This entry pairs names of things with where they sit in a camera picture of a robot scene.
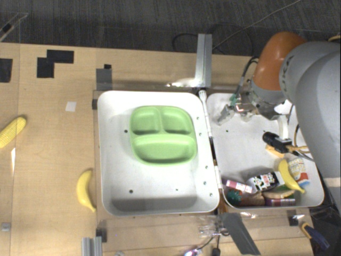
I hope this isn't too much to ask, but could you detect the toy sandwich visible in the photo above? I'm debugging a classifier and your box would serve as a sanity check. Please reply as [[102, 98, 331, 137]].
[[262, 187, 296, 200]]

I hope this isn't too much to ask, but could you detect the green toy broccoli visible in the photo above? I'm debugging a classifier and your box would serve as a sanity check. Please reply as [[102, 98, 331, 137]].
[[226, 188, 243, 205]]

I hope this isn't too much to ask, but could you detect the yellow corn cob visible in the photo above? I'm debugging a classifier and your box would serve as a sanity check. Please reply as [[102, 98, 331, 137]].
[[0, 116, 28, 149]]

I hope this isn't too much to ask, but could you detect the black and white carton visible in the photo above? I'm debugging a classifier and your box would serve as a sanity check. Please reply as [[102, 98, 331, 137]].
[[246, 171, 286, 193]]

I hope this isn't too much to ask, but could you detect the brown bread slice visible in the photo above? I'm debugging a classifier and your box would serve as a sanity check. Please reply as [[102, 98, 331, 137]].
[[240, 192, 266, 207]]

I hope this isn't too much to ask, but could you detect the yellow banana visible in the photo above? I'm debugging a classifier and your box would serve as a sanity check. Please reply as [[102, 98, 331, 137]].
[[76, 169, 97, 213], [278, 158, 306, 195]]

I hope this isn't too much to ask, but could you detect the white and red packet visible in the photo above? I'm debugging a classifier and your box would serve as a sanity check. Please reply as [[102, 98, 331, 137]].
[[287, 157, 311, 187]]

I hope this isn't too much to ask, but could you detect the pink and white carton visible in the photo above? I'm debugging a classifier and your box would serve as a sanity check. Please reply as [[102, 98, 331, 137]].
[[225, 179, 254, 194]]

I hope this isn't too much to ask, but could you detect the thin black and white rod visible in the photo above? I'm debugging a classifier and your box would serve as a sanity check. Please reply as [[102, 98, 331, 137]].
[[198, 89, 223, 194]]

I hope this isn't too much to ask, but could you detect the yellow toy cheese wedge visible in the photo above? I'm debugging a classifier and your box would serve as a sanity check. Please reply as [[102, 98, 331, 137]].
[[265, 143, 286, 158]]

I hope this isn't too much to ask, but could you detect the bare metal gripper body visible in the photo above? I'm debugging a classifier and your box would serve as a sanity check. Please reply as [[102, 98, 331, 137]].
[[229, 92, 279, 120]]

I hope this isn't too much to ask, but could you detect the green divided plate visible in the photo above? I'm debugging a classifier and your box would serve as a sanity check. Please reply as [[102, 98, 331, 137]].
[[129, 105, 198, 166]]

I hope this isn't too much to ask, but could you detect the purple carton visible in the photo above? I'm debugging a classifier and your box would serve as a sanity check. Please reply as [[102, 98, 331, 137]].
[[264, 197, 297, 207]]

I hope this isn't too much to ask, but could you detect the white plastic tray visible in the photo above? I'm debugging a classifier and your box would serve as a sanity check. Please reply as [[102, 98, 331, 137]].
[[206, 92, 326, 210], [96, 90, 221, 217]]

